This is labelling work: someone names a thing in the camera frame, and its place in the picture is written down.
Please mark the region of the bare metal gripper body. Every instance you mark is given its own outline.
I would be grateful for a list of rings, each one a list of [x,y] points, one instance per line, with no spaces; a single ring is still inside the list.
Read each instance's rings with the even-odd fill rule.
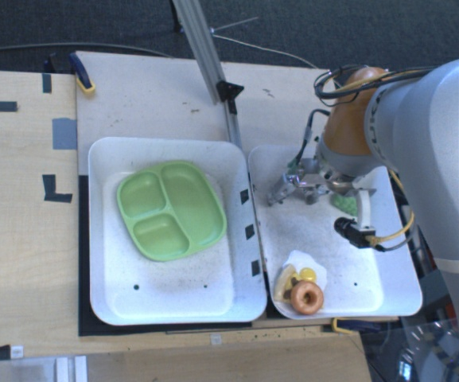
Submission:
[[[348,194],[355,190],[356,178],[350,177],[330,166],[324,159],[294,158],[287,166],[286,180],[301,189],[319,189],[324,186],[327,190]]]

